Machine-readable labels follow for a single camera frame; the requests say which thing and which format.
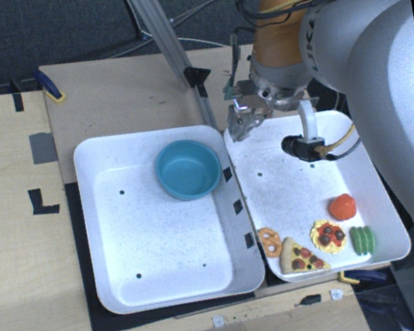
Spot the yellow spaghetti with meatballs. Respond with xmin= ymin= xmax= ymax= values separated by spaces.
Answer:
xmin=307 ymin=215 xmax=350 ymax=259

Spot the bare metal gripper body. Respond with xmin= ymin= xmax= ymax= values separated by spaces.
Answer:
xmin=229 ymin=70 xmax=308 ymax=122

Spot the white plastic tray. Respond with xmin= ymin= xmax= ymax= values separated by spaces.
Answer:
xmin=221 ymin=98 xmax=414 ymax=291
xmin=70 ymin=113 xmax=270 ymax=319

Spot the orange tomato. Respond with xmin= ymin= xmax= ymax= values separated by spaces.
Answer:
xmin=326 ymin=191 xmax=359 ymax=223

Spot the brown pretzel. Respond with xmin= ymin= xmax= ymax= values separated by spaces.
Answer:
xmin=257 ymin=224 xmax=285 ymax=260

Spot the blue bowl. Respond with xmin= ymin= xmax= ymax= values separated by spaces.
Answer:
xmin=151 ymin=134 xmax=227 ymax=206

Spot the pale wood board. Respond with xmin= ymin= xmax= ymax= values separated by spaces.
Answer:
xmin=38 ymin=15 xmax=394 ymax=331

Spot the black cylinder on white bracket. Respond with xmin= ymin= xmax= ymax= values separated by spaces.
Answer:
xmin=274 ymin=97 xmax=330 ymax=167

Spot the pizza slice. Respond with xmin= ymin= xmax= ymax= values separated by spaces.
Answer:
xmin=275 ymin=230 xmax=332 ymax=278

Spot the green ribbed vegetable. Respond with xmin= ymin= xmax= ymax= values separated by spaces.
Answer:
xmin=348 ymin=222 xmax=379 ymax=258

